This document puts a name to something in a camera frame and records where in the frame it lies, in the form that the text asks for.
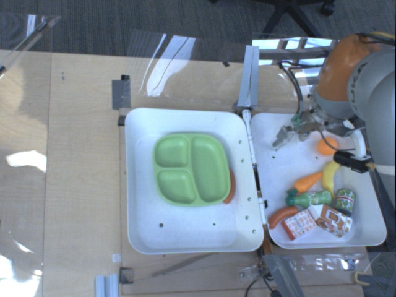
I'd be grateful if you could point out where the thin black and white rod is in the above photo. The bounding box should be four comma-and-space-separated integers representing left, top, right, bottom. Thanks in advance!
242, 109, 269, 229

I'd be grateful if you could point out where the black cylinder on white bracket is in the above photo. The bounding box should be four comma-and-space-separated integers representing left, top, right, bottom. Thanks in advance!
333, 119, 373, 174

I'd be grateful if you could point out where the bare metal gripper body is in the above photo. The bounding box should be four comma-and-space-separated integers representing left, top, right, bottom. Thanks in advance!
293, 107, 355, 137

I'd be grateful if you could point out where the green bottle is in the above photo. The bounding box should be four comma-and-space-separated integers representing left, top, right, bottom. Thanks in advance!
285, 189, 333, 208

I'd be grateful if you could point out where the yellow banana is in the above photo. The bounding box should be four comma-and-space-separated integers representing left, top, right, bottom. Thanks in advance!
321, 160, 342, 198

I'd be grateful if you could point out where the green divided plate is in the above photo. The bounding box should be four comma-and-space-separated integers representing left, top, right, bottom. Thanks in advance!
152, 132, 232, 208

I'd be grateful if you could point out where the orange carrot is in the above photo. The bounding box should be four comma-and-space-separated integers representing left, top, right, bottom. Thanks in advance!
286, 171, 324, 197

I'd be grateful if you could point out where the white plastic tray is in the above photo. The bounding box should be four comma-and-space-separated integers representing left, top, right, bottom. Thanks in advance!
249, 112, 388, 250
124, 107, 265, 256

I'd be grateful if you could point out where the flat orange and white packet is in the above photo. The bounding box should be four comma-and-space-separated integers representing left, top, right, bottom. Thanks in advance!
280, 209, 318, 241

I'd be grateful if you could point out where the orange toy orange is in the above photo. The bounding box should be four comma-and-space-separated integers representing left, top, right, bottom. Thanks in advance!
317, 137, 339, 157

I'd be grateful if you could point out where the green and white can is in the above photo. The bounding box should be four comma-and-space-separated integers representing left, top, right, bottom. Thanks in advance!
332, 187, 356, 217

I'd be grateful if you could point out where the orange and white carton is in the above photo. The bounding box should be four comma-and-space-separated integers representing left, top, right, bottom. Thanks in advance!
307, 203, 354, 238

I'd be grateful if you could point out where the orange toy sausage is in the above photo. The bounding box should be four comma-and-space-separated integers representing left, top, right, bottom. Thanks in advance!
223, 168, 237, 205
267, 205, 299, 230

